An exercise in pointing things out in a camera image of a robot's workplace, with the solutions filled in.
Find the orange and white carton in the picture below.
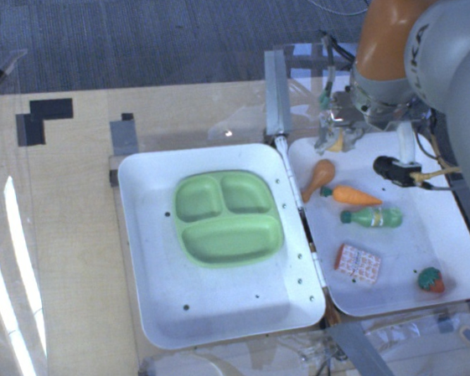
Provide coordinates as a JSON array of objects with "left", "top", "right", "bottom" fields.
[{"left": 331, "top": 239, "right": 385, "bottom": 290}]

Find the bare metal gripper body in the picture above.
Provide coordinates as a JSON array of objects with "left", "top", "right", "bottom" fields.
[{"left": 316, "top": 80, "right": 419, "bottom": 136}]

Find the red strawberry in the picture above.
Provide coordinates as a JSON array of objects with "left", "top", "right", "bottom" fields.
[{"left": 416, "top": 265, "right": 447, "bottom": 296}]

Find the brown chicken drumstick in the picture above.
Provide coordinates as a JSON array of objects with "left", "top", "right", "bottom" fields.
[{"left": 297, "top": 157, "right": 340, "bottom": 204}]

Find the white plastic tray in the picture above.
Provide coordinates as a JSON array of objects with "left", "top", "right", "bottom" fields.
[
  {"left": 286, "top": 117, "right": 470, "bottom": 325},
  {"left": 114, "top": 133, "right": 331, "bottom": 355}
]

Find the green divided plate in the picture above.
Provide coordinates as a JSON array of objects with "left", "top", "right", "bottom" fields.
[{"left": 169, "top": 164, "right": 289, "bottom": 274}]

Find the yellow wedge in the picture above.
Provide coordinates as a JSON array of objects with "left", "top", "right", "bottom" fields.
[{"left": 328, "top": 131, "right": 348, "bottom": 155}]

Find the black cylinder on white bracket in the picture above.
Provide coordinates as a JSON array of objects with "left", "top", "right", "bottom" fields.
[{"left": 368, "top": 119, "right": 426, "bottom": 192}]

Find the orange carrot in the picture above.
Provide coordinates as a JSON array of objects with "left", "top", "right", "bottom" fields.
[{"left": 318, "top": 179, "right": 384, "bottom": 213}]

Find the green plastic bottle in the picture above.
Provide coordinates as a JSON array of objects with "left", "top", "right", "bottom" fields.
[{"left": 339, "top": 203, "right": 405, "bottom": 234}]

